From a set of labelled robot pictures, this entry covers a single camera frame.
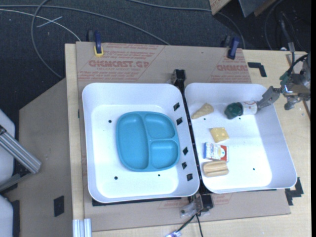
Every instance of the yellow foam block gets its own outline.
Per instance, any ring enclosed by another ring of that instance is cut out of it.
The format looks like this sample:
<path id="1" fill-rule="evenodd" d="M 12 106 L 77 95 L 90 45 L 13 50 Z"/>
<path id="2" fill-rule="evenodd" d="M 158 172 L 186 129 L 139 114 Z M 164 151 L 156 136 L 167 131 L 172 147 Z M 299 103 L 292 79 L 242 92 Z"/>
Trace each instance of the yellow foam block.
<path id="1" fill-rule="evenodd" d="M 215 143 L 229 139 L 228 133 L 224 127 L 211 128 L 210 132 Z"/>

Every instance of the blue divided plate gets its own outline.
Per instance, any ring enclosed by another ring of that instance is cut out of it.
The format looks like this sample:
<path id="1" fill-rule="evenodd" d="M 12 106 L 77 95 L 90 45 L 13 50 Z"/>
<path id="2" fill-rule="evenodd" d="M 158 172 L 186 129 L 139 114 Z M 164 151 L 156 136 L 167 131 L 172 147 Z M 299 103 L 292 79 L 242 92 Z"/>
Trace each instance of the blue divided plate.
<path id="1" fill-rule="evenodd" d="M 158 171 L 173 167 L 180 158 L 177 130 L 172 120 L 156 112 L 130 112 L 116 126 L 120 161 L 134 171 Z"/>

